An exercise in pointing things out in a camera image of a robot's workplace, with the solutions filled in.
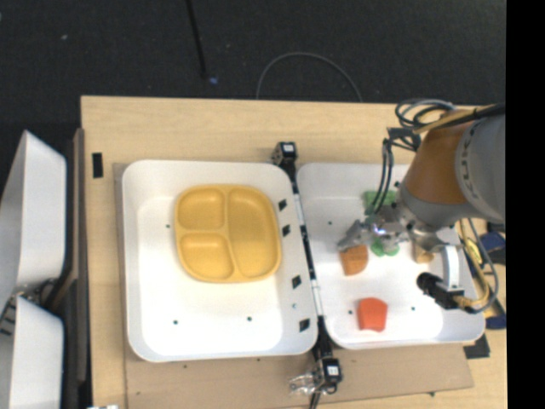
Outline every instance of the yellow plate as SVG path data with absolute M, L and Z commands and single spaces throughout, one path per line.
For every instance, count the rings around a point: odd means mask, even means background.
M 176 202 L 175 234 L 182 266 L 207 282 L 265 279 L 282 259 L 273 205 L 252 187 L 187 189 Z

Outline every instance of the table surface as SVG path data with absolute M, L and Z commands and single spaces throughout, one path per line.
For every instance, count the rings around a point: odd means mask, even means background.
M 261 162 L 269 159 L 279 141 L 296 142 L 298 164 L 379 163 L 386 127 L 398 125 L 393 109 L 394 105 L 383 104 L 83 97 L 94 404 L 115 403 L 125 407 L 131 401 L 127 370 L 132 367 L 123 334 L 113 164 L 129 164 L 144 158 Z M 99 180 L 93 177 L 94 153 L 101 153 L 104 165 Z M 412 159 L 412 153 L 403 150 L 395 154 L 396 162 L 401 164 Z M 504 268 L 499 269 L 505 279 Z M 503 302 L 505 296 L 503 284 L 500 294 Z M 381 399 L 381 407 L 507 407 L 507 333 L 487 331 L 486 336 L 490 358 L 468 362 L 473 387 L 453 377 L 455 390 L 445 390 L 433 397 L 429 394 L 388 397 Z M 459 357 L 457 354 L 452 359 L 459 362 Z M 397 394 L 406 392 L 400 389 Z M 371 392 L 370 396 L 373 395 L 382 396 Z M 301 400 L 294 400 L 293 406 L 304 405 Z M 327 404 L 335 409 L 375 406 L 373 398 Z

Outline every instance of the wooden table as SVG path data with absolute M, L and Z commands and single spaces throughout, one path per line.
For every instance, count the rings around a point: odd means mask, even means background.
M 398 125 L 393 108 L 379 104 L 83 97 L 94 404 L 129 409 L 307 406 L 307 397 L 288 396 L 286 382 L 290 374 L 301 373 L 290 368 L 304 366 L 307 357 L 158 365 L 138 359 L 126 347 L 114 164 L 144 158 L 264 162 L 279 141 L 296 142 L 298 164 L 379 163 L 386 127 Z M 412 157 L 403 150 L 395 154 L 398 163 L 409 163 Z M 322 402 L 335 409 L 371 408 L 377 405 L 374 399 L 397 395 L 381 400 L 381 407 L 507 407 L 506 332 L 488 331 L 487 337 L 491 357 L 469 362 L 461 344 L 364 350 L 362 354 L 336 350 L 347 378 L 336 395 Z M 444 392 L 432 397 L 429 393 L 433 391 Z

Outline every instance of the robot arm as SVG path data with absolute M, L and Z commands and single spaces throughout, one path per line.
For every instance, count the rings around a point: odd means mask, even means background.
M 405 113 L 417 108 L 421 111 L 409 121 Z M 445 111 L 438 120 L 422 123 L 424 115 L 438 109 Z M 368 208 L 363 222 L 350 227 L 338 248 L 345 251 L 379 239 L 387 251 L 410 240 L 422 252 L 440 253 L 444 278 L 424 273 L 417 284 L 444 308 L 461 307 L 466 302 L 459 301 L 463 290 L 457 278 L 457 245 L 445 243 L 437 232 L 463 218 L 505 224 L 505 106 L 458 109 L 440 101 L 414 101 L 401 103 L 396 113 L 403 127 L 388 129 L 383 143 L 385 168 L 374 202 L 378 204 Z M 424 132 L 420 143 L 418 136 Z M 416 155 L 395 203 L 386 205 L 382 203 L 393 166 L 391 148 L 397 145 L 414 149 Z

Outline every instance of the red object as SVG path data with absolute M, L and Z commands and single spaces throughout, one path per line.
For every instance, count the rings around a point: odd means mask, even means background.
M 388 305 L 379 298 L 369 297 L 359 301 L 358 324 L 361 330 L 383 331 L 386 327 Z

